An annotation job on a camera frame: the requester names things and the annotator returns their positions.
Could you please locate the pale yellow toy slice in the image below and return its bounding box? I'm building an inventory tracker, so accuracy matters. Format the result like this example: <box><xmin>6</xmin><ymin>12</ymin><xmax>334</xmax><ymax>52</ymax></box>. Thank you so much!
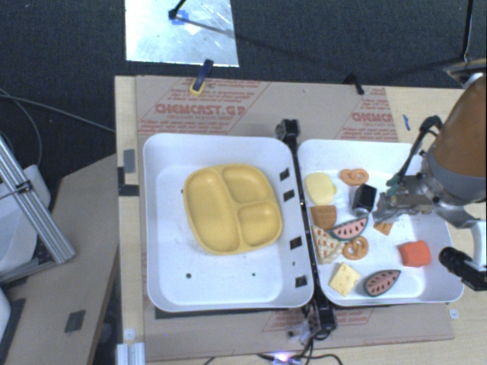
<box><xmin>303</xmin><ymin>171</ymin><xmax>338</xmax><ymax>207</ymax></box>

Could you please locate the black cylinder on white bracket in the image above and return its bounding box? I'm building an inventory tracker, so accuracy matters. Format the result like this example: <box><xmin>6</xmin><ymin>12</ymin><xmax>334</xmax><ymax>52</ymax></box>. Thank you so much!
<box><xmin>438</xmin><ymin>218</ymin><xmax>487</xmax><ymax>292</ymax></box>

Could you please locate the toy lattice pie slice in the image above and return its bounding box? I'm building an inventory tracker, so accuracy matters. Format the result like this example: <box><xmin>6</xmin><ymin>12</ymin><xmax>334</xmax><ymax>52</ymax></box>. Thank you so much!
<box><xmin>310</xmin><ymin>224</ymin><xmax>345</xmax><ymax>265</ymax></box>

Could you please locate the small black box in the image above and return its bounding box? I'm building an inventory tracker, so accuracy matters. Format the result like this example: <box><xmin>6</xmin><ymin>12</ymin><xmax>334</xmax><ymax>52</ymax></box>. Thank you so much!
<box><xmin>351</xmin><ymin>182</ymin><xmax>378</xmax><ymax>213</ymax></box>

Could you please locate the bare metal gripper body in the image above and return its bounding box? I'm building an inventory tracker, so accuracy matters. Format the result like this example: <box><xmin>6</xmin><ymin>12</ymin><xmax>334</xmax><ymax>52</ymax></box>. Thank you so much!
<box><xmin>396</xmin><ymin>174</ymin><xmax>482</xmax><ymax>228</ymax></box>

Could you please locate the brown toy bread slice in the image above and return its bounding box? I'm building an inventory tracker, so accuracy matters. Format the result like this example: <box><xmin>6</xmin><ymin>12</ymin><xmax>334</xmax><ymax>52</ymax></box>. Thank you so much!
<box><xmin>309</xmin><ymin>204</ymin><xmax>338</xmax><ymax>231</ymax></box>

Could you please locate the brown cardboard board red print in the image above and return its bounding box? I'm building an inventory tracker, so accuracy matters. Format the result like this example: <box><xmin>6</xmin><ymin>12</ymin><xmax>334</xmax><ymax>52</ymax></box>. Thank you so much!
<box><xmin>134</xmin><ymin>75</ymin><xmax>456</xmax><ymax>361</ymax></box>

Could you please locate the toy watermelon slice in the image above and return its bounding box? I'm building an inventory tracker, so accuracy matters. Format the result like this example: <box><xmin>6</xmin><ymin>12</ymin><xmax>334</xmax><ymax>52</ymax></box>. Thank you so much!
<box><xmin>328</xmin><ymin>215</ymin><xmax>370</xmax><ymax>242</ymax></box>
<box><xmin>362</xmin><ymin>268</ymin><xmax>402</xmax><ymax>298</ymax></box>

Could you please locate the yellow divided plate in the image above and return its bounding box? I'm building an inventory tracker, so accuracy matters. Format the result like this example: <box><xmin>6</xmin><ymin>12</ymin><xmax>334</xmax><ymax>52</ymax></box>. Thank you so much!
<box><xmin>183</xmin><ymin>163</ymin><xmax>284</xmax><ymax>256</ymax></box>

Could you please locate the white plastic tray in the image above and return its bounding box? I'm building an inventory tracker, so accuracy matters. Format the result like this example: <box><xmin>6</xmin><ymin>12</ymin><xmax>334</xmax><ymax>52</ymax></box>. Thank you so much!
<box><xmin>296</xmin><ymin>138</ymin><xmax>466</xmax><ymax>307</ymax></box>
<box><xmin>142</xmin><ymin>132</ymin><xmax>315</xmax><ymax>313</ymax></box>

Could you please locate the yellow toy cheese wedge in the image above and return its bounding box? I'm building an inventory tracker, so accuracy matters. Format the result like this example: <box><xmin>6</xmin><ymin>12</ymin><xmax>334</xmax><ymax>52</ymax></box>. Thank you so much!
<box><xmin>328</xmin><ymin>262</ymin><xmax>362</xmax><ymax>298</ymax></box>

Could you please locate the orange cube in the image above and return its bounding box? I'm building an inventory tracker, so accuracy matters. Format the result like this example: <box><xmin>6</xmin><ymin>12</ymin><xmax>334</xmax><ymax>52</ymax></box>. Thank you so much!
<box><xmin>397</xmin><ymin>240</ymin><xmax>432</xmax><ymax>268</ymax></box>

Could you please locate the thin black rod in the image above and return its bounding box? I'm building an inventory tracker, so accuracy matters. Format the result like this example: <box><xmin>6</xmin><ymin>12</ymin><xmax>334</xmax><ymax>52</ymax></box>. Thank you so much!
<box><xmin>285</xmin><ymin>135</ymin><xmax>331</xmax><ymax>317</ymax></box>

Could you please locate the orange toy pretzel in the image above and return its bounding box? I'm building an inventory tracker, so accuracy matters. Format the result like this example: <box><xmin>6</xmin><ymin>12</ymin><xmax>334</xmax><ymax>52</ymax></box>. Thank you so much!
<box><xmin>341</xmin><ymin>235</ymin><xmax>370</xmax><ymax>261</ymax></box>
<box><xmin>339</xmin><ymin>167</ymin><xmax>371</xmax><ymax>187</ymax></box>

